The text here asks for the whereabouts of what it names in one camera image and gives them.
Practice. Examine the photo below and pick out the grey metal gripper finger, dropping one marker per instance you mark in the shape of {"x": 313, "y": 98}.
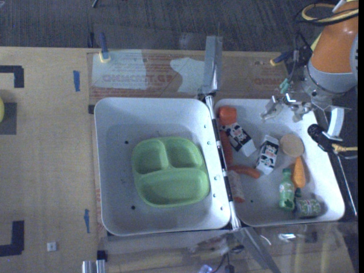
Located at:
{"x": 271, "y": 109}
{"x": 301, "y": 113}

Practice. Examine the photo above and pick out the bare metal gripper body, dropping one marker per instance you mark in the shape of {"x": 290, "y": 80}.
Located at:
{"x": 310, "y": 97}

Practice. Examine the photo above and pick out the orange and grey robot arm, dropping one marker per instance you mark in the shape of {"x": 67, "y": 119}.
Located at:
{"x": 332, "y": 47}

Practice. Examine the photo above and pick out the tan round biscuit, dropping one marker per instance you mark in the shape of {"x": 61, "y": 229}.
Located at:
{"x": 292, "y": 144}

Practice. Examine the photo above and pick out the large cow print carton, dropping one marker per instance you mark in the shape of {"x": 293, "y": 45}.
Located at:
{"x": 239, "y": 136}

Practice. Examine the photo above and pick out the orange cube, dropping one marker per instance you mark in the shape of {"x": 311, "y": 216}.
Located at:
{"x": 227, "y": 115}

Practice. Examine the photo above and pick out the brown cardboard board red print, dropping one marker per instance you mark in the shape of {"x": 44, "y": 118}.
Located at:
{"x": 241, "y": 75}

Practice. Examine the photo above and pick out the small cow print carton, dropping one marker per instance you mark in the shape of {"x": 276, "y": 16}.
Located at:
{"x": 267, "y": 155}

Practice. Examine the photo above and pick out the orange carrot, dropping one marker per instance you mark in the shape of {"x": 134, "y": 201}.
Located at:
{"x": 299, "y": 175}

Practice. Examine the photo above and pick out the thin black and white rod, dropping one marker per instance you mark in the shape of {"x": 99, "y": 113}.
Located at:
{"x": 218, "y": 145}

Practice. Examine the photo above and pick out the green plastic bottle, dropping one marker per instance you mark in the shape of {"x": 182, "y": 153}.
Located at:
{"x": 285, "y": 190}

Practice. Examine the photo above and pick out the red and white packet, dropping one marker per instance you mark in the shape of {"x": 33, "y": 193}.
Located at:
{"x": 236, "y": 186}

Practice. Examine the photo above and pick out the white plastic tray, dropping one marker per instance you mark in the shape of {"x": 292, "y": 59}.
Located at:
{"x": 119, "y": 166}
{"x": 264, "y": 203}

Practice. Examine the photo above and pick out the green can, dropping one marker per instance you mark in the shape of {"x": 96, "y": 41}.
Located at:
{"x": 308, "y": 207}

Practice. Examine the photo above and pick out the green divided plate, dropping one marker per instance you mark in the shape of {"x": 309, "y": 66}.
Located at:
{"x": 170, "y": 181}

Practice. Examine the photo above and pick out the small white square block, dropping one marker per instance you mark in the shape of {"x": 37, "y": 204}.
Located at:
{"x": 51, "y": 246}

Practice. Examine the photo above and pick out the yellow round object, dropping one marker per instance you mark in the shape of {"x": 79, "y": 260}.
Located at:
{"x": 1, "y": 109}

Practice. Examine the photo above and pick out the black cylinder on white bracket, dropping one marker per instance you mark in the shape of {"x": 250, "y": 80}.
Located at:
{"x": 322, "y": 136}

